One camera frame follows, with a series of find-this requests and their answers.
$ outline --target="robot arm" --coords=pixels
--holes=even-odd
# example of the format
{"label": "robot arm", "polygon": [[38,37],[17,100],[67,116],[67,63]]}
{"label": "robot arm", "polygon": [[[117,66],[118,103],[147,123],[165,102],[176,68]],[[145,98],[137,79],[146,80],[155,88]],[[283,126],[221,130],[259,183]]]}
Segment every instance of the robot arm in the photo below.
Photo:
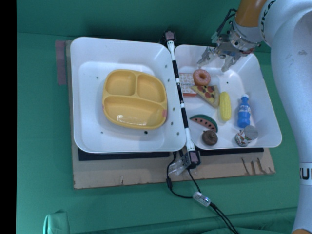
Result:
{"label": "robot arm", "polygon": [[265,41],[300,160],[300,196],[293,234],[312,233],[312,0],[242,0],[226,34],[198,61],[225,59],[225,72]]}

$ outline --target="water bottle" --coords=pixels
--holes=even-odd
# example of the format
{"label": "water bottle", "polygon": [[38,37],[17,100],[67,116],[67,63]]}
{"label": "water bottle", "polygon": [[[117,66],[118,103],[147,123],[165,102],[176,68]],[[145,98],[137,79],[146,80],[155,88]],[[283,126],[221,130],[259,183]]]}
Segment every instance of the water bottle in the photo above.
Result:
{"label": "water bottle", "polygon": [[240,128],[245,128],[250,125],[250,105],[248,104],[248,95],[243,94],[241,97],[241,103],[238,108],[238,121],[237,124]]}

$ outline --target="toy watermelon slice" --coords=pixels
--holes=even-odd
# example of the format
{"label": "toy watermelon slice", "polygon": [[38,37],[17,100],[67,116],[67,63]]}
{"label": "toy watermelon slice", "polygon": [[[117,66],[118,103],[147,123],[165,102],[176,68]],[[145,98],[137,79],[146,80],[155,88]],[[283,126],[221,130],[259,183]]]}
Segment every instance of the toy watermelon slice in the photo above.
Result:
{"label": "toy watermelon slice", "polygon": [[207,127],[208,129],[218,132],[218,125],[216,124],[215,120],[207,115],[194,115],[190,117],[190,120]]}

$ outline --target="tin can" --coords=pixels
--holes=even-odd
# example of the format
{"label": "tin can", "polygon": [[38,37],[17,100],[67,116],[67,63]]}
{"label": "tin can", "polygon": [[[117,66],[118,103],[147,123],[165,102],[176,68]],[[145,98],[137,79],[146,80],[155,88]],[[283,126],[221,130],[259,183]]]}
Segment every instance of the tin can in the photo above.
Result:
{"label": "tin can", "polygon": [[248,125],[244,130],[235,135],[235,141],[239,146],[246,147],[252,140],[258,138],[258,130]]}

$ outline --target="yellow corn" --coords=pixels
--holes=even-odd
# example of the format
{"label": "yellow corn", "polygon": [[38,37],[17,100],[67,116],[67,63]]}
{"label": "yellow corn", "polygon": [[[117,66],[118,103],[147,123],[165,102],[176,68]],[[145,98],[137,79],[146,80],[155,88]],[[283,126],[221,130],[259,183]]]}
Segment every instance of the yellow corn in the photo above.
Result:
{"label": "yellow corn", "polygon": [[227,121],[231,118],[231,101],[227,92],[220,94],[220,114],[223,121]]}

